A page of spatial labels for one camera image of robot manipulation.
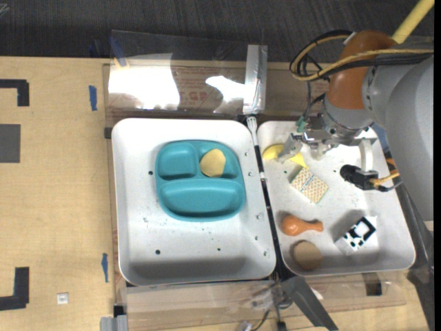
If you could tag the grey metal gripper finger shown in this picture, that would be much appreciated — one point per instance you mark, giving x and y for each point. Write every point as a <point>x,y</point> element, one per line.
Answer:
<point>318,151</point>
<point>290,147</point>

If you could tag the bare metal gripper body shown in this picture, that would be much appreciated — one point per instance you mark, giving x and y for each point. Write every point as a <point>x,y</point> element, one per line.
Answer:
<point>322,136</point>

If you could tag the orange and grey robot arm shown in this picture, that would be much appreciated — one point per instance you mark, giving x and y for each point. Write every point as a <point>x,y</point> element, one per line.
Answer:
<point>403,109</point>

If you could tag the yellow banana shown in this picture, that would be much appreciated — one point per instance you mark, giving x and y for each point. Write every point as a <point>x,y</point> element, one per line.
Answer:
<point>271,151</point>

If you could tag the cream patterned packet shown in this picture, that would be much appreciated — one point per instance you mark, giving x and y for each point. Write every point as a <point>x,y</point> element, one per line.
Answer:
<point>309,185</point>

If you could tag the white plastic tray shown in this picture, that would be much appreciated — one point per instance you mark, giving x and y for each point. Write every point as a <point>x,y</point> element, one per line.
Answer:
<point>193,247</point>
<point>344,205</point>

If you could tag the orange chicken drumstick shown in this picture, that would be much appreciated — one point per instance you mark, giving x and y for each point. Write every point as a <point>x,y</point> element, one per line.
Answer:
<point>294,225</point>

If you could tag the yellow round biscuit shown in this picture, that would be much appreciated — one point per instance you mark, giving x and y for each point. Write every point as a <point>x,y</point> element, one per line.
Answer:
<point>213,163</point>

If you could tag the white cube with black marks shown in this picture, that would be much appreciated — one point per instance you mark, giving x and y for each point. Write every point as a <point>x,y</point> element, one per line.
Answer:
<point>358,234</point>

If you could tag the blue divided plate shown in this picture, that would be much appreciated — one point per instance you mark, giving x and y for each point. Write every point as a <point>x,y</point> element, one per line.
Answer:
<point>200,195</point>

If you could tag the brown round bread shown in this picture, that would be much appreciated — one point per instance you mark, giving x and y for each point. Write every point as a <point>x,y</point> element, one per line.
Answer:
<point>307,255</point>

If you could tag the yellow pole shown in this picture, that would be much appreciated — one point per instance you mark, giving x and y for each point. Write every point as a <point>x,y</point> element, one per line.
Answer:
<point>415,14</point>

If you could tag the small white square tag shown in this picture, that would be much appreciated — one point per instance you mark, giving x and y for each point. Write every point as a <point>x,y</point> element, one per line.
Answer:
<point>62,298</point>

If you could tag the black cylinder on white bracket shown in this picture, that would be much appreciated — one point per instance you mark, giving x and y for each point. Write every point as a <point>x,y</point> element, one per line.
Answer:
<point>356,176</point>

